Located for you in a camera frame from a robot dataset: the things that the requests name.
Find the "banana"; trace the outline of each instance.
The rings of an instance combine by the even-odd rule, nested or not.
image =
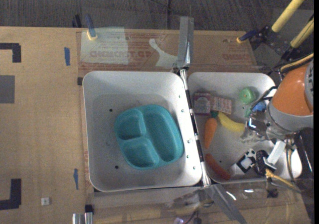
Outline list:
[[[245,124],[231,120],[229,117],[227,117],[222,112],[218,113],[218,118],[219,118],[220,123],[230,131],[244,132],[244,130],[245,130]]]

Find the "teal bowl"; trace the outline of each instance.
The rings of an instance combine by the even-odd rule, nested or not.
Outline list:
[[[126,110],[116,118],[114,129],[121,152],[133,168],[155,169],[175,162],[184,153],[179,129],[161,106]]]

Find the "orange carrot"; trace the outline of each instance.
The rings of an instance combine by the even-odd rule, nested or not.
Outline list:
[[[217,120],[209,118],[205,123],[204,148],[208,149],[217,129]]]
[[[208,166],[224,180],[229,180],[231,178],[230,174],[217,163],[210,153],[205,155],[205,161]]]

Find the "yellow pole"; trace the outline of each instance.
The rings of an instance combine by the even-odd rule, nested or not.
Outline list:
[[[304,1],[305,0],[292,0],[271,29],[278,33]]]
[[[310,20],[307,25],[300,31],[300,33],[290,42],[293,48],[298,48],[310,34],[314,31],[315,18]]]

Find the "gray square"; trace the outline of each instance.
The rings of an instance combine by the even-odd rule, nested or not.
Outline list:
[[[0,104],[14,104],[14,76],[0,75]]]

